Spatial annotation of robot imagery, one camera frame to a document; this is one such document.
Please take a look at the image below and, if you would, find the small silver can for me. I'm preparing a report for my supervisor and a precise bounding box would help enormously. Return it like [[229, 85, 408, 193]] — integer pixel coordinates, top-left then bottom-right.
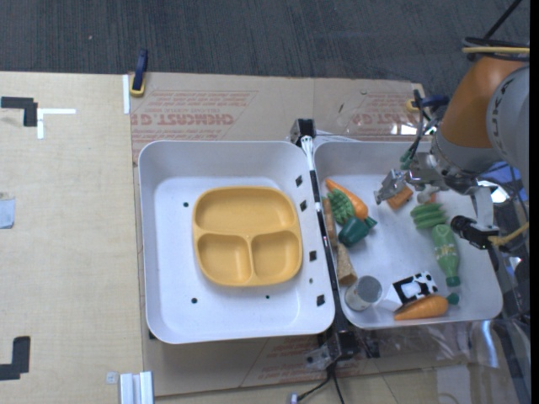
[[344, 274, 384, 312]]

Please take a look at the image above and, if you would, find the black and white carton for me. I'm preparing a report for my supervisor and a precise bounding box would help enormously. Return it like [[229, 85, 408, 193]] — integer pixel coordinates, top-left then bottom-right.
[[377, 270, 440, 313]]

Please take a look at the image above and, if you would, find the white plastic tray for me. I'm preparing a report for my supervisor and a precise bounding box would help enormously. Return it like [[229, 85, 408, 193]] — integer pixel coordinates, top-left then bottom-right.
[[312, 140, 504, 332], [137, 140, 337, 346]]

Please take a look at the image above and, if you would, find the brown cardboard board red print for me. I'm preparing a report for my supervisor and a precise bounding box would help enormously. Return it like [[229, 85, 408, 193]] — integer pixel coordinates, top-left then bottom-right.
[[127, 72, 469, 397]]

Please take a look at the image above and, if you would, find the green plastic bottle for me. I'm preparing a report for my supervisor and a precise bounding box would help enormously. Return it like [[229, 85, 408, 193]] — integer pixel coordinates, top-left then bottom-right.
[[430, 223, 462, 288]]

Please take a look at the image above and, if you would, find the dark green pepper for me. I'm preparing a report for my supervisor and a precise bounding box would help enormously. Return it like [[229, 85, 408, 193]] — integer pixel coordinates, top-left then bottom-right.
[[337, 216, 373, 249]]

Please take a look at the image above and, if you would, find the brown bread stick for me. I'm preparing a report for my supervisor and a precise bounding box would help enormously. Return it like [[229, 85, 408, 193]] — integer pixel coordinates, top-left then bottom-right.
[[321, 197, 339, 248]]

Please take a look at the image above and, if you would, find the orange cube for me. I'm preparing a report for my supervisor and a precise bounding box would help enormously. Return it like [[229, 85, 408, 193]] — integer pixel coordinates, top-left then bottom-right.
[[386, 185, 414, 211]]

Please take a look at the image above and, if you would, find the orange carrot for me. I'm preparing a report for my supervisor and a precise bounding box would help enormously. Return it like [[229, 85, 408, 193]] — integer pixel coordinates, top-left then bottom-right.
[[392, 292, 462, 322], [323, 177, 378, 230]]

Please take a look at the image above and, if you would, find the brown wedge of bread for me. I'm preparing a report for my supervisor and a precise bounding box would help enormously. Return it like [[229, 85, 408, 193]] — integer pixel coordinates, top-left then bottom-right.
[[335, 242, 359, 287]]

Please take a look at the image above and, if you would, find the thin black and white rod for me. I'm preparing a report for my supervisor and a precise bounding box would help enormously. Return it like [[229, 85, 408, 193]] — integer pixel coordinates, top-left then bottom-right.
[[300, 136, 340, 294]]

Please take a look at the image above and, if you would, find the black block with thin wires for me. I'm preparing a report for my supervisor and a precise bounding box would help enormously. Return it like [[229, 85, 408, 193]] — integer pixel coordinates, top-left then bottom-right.
[[290, 118, 318, 146], [304, 329, 381, 370]]

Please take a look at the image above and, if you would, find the green leafy vegetable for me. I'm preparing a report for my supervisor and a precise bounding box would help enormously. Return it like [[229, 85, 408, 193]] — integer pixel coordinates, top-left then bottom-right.
[[327, 188, 356, 227]]

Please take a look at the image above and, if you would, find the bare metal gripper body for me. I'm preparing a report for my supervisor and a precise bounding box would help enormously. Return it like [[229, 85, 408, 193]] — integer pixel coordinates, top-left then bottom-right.
[[405, 151, 478, 194]]

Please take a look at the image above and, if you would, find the green ribbed vegetable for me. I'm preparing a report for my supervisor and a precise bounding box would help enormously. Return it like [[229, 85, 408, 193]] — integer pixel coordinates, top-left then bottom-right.
[[409, 201, 449, 231]]

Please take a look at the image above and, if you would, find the yellow divided plate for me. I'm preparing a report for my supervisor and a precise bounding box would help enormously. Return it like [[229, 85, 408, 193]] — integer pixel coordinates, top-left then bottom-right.
[[191, 185, 304, 288]]

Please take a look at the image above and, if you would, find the black cylinder on white bracket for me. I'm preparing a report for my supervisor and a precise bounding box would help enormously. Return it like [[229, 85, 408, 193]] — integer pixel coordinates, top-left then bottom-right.
[[450, 183, 501, 251]]

